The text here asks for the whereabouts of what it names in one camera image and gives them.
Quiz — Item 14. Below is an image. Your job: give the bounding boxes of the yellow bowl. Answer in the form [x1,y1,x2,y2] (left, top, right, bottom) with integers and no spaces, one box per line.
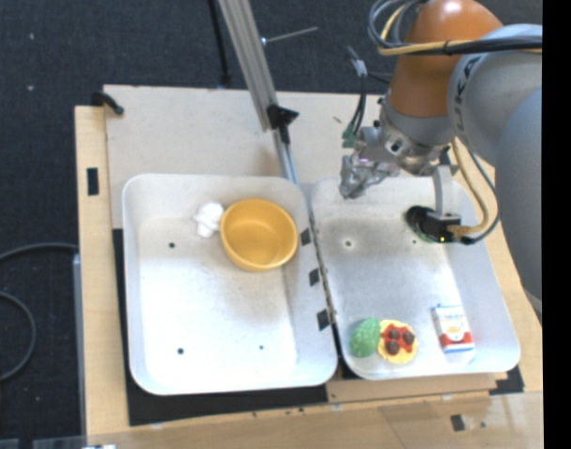
[219,197,300,272]

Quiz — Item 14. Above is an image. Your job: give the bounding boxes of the green broccoli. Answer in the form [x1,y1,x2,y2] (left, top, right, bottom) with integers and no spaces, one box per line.
[349,316,382,359]

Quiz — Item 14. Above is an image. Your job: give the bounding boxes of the white crumpled lump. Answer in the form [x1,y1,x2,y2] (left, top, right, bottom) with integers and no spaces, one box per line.
[192,201,225,239]

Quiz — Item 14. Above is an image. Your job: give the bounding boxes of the black cylinder on white bracket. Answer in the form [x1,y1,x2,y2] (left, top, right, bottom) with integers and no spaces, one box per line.
[405,165,463,244]

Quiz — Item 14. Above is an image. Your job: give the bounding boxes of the white plastic tray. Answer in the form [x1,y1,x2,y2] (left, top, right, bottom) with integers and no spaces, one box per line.
[122,173,339,397]
[309,175,521,382]

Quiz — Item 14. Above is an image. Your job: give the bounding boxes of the white and red carton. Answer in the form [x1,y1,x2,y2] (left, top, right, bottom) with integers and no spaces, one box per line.
[431,303,476,355]

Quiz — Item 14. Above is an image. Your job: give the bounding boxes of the yellow pizza slice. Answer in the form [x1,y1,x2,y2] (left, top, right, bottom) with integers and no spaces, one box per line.
[376,319,418,365]

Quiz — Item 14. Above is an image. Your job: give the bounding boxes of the pale wood board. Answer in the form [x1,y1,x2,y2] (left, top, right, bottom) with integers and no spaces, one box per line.
[101,84,510,404]

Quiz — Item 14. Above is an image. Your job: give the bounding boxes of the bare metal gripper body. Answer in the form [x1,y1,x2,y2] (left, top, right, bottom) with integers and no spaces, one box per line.
[350,125,448,178]

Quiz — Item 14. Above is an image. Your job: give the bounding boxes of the thin black and white rod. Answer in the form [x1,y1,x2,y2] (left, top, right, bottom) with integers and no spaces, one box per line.
[307,194,339,331]

